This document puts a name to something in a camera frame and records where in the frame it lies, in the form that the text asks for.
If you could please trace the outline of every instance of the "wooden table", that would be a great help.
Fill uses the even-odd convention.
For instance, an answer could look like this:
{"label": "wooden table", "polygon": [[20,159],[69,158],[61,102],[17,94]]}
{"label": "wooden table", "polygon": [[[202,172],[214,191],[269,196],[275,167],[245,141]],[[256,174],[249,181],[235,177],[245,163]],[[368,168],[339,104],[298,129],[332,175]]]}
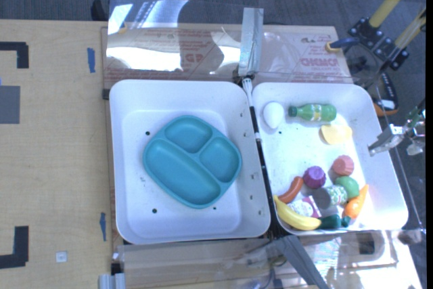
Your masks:
{"label": "wooden table", "polygon": [[[0,51],[0,87],[20,88],[18,124],[0,124],[2,289],[97,288],[98,276],[110,273],[110,147],[101,64],[105,26],[106,22],[0,20],[0,41],[26,43],[29,49],[28,68],[17,68],[15,51]],[[23,227],[18,229],[23,238],[28,227],[28,258],[24,266],[7,268],[6,261],[15,259],[25,245],[22,238],[14,239],[16,227]],[[421,288],[409,249],[402,244],[395,249],[400,259],[395,266],[340,269],[337,283],[348,288],[347,282],[355,278],[364,288],[375,288],[371,283]],[[146,266],[146,261],[138,261]],[[166,271],[164,261],[147,264],[161,274]],[[283,270],[279,272],[284,278]],[[291,267],[286,277],[286,288],[308,287]],[[384,282],[374,282],[378,278]]]}

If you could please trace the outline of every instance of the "gray square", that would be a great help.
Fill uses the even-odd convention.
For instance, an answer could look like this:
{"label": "gray square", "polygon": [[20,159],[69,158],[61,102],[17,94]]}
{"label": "gray square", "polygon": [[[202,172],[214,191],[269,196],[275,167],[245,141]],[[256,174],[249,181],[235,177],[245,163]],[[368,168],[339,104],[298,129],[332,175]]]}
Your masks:
{"label": "gray square", "polygon": [[0,124],[20,123],[20,86],[0,86]]}

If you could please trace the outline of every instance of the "white plastic tray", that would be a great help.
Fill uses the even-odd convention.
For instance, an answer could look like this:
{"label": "white plastic tray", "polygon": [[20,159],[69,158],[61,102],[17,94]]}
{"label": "white plastic tray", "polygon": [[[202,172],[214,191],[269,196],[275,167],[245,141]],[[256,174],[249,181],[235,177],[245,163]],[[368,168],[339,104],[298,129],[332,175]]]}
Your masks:
{"label": "white plastic tray", "polygon": [[[123,80],[110,91],[116,224],[132,244],[252,238],[271,222],[244,91],[228,82]],[[153,134],[183,115],[205,120],[242,155],[242,169],[212,206],[196,209],[169,196],[146,173],[142,154]]]}
{"label": "white plastic tray", "polygon": [[[367,146],[382,132],[369,94],[361,87],[335,83],[261,83],[253,90],[263,155],[273,194],[282,194],[293,178],[318,165],[327,173],[325,186],[331,185],[329,169],[341,154],[355,162],[351,175],[359,186],[369,184],[369,193],[361,214],[348,228],[332,231],[298,231],[280,221],[288,232],[298,235],[336,233],[348,230],[400,229],[407,222],[408,210],[388,152],[371,157]],[[269,102],[279,102],[286,111],[285,119],[272,130],[263,119],[263,108]],[[288,117],[289,106],[303,104],[333,104],[338,115],[332,124],[348,125],[353,130],[350,141],[340,145],[326,144],[319,136],[324,123],[312,123]],[[311,195],[306,185],[296,197]],[[329,210],[325,213],[340,213]]]}

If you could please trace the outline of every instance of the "green bottle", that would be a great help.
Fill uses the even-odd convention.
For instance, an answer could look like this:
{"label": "green bottle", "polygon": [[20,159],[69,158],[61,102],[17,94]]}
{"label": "green bottle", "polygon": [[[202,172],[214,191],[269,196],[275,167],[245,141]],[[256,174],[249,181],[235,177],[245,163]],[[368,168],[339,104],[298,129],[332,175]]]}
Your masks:
{"label": "green bottle", "polygon": [[335,106],[330,104],[307,104],[299,108],[296,106],[290,106],[289,116],[298,116],[305,120],[322,120],[325,122],[330,122],[331,120],[336,119],[337,109]]}

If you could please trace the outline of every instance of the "sausage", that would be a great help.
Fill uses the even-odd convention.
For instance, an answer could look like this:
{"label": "sausage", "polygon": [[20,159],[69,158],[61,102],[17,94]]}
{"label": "sausage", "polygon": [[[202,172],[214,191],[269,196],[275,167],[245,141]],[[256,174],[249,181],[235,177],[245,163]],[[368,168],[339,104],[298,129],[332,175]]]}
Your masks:
{"label": "sausage", "polygon": [[292,202],[293,199],[295,199],[295,197],[298,195],[300,188],[302,188],[303,184],[304,179],[301,176],[296,176],[295,178],[293,178],[292,184],[290,184],[287,192],[278,196],[278,198],[286,204]]}

